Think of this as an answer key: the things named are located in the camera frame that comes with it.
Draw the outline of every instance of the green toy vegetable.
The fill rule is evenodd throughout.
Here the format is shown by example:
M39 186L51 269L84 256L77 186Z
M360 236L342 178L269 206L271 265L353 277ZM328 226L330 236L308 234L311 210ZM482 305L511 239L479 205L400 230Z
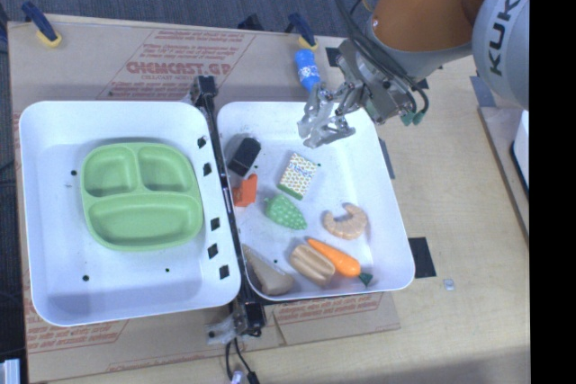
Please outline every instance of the green toy vegetable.
M276 224L292 229L305 229L308 226L302 212L283 195L265 199L265 202L265 214Z

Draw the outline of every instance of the orange-red toy piece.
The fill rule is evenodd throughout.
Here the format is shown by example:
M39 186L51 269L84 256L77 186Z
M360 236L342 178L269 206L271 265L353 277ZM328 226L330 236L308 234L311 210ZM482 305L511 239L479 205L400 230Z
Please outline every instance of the orange-red toy piece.
M247 179L242 180L239 187L232 188L232 200L236 207L247 207L256 201L256 188L258 176L251 174Z

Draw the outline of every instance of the toy carrot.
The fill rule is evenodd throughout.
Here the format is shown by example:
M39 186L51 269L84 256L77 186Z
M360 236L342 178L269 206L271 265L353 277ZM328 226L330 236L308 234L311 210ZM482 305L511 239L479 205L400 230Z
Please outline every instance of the toy carrot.
M314 238L306 240L312 248L325 255L334 264L336 272L345 277L358 277L366 287L368 286L372 275L362 272L357 259Z

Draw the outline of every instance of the green divided plate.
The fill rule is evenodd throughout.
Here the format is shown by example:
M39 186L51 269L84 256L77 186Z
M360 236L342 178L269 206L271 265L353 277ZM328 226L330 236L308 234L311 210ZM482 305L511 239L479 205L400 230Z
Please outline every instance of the green divided plate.
M82 164L88 229L104 246L141 251L194 238L203 206L190 161L157 143L120 143L91 151Z

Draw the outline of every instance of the blue can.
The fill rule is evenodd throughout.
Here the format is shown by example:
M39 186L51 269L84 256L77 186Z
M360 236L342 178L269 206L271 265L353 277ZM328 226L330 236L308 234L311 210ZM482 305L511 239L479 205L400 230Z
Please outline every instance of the blue can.
M310 49L301 49L296 52L294 59L298 66L298 77L301 85L308 92L311 92L314 84L320 81L320 74L314 60L314 52Z

